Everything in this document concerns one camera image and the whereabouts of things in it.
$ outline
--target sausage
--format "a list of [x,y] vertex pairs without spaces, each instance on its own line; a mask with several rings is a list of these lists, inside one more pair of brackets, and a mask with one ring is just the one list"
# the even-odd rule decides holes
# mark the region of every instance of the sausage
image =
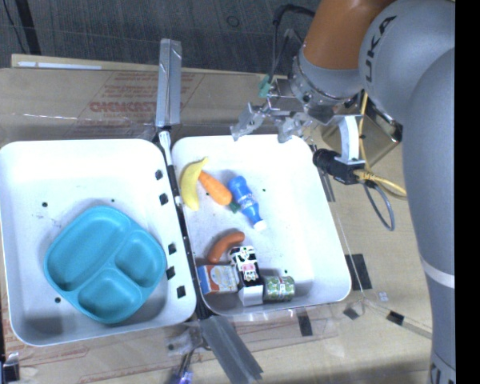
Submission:
[[246,234],[241,231],[236,231],[230,234],[227,234],[221,238],[214,246],[210,249],[207,259],[209,262],[217,264],[221,260],[221,256],[226,250],[228,250],[233,245],[242,243],[246,238]]

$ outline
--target green can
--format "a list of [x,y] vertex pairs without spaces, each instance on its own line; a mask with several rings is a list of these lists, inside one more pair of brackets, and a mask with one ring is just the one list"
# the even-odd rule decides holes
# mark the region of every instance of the green can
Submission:
[[295,280],[291,276],[263,277],[264,302],[289,302],[295,296]]

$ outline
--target blue plate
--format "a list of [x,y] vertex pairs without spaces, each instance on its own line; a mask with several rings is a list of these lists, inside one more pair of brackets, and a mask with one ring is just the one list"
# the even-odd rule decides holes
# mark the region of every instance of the blue plate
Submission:
[[48,282],[99,322],[126,320],[166,270],[160,244],[120,210],[96,206],[72,221],[46,252]]

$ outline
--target banana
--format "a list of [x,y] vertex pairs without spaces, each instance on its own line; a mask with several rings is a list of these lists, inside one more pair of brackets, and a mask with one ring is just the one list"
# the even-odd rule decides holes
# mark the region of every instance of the banana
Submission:
[[204,157],[201,161],[192,162],[185,167],[180,180],[180,189],[185,205],[192,210],[199,209],[198,199],[198,180],[199,174],[205,164],[208,163],[208,157]]

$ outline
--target blue bottle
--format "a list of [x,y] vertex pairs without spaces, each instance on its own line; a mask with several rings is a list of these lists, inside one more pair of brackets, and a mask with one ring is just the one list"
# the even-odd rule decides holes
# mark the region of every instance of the blue bottle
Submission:
[[240,205],[240,211],[249,218],[256,230],[264,230],[266,222],[259,215],[259,204],[254,199],[253,193],[243,176],[237,176],[227,183],[234,201]]

